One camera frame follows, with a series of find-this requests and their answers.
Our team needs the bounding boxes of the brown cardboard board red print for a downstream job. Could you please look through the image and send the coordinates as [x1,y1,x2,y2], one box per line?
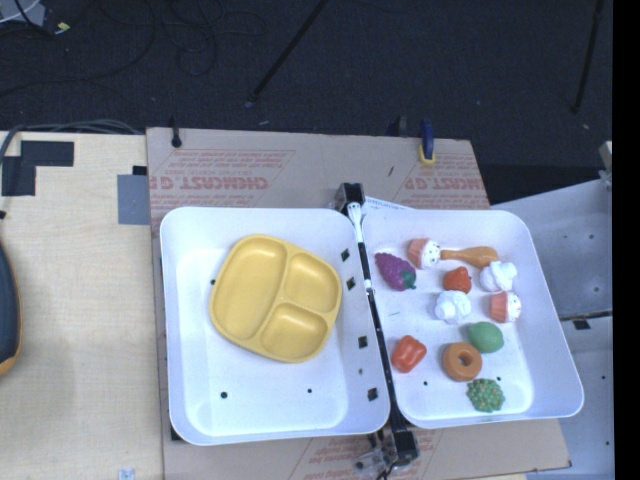
[145,126,573,480]

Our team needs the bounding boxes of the purple grapes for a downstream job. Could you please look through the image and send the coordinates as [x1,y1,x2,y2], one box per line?
[374,251,418,292]

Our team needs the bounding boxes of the yellow divided plate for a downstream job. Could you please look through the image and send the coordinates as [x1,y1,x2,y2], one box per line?
[208,233,344,365]

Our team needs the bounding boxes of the thin black and white rod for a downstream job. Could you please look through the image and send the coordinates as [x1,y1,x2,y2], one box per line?
[347,200,407,437]

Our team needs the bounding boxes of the orange cupcake white icing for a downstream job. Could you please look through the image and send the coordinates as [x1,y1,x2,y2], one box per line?
[406,238,442,270]
[488,290,523,324]

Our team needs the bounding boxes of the red-orange tomato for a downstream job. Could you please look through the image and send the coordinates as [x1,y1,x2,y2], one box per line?
[442,266,473,295]

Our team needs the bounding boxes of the brown chicken drumstick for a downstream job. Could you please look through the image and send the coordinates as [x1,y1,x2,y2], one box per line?
[439,245,500,268]

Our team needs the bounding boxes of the white cauliflower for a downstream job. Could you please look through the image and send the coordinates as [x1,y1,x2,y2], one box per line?
[478,260,519,293]
[433,290,473,325]

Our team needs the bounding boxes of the orange bell pepper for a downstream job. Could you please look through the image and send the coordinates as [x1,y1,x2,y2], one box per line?
[390,335,428,374]

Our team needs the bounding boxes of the white plastic tray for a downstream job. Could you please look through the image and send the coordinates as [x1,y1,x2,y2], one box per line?
[159,205,392,447]
[359,208,585,430]

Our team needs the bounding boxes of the brown doughnut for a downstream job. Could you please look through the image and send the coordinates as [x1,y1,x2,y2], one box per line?
[441,341,484,383]

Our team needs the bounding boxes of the green lime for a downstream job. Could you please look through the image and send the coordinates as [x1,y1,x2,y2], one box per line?
[466,321,505,354]

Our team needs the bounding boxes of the black block with thin wires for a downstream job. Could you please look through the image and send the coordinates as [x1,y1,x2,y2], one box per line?
[392,429,420,465]
[335,182,365,212]

